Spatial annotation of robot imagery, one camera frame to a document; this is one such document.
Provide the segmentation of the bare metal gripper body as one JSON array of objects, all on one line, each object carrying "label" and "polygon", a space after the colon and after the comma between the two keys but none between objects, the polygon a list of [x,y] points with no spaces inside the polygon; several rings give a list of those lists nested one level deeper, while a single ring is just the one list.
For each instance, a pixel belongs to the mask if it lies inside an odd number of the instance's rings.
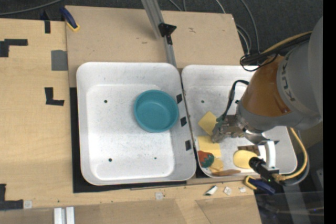
[{"label": "bare metal gripper body", "polygon": [[228,115],[222,123],[220,129],[226,129],[228,138],[245,138],[253,144],[260,144],[265,140],[263,132],[251,127],[240,116]]}]

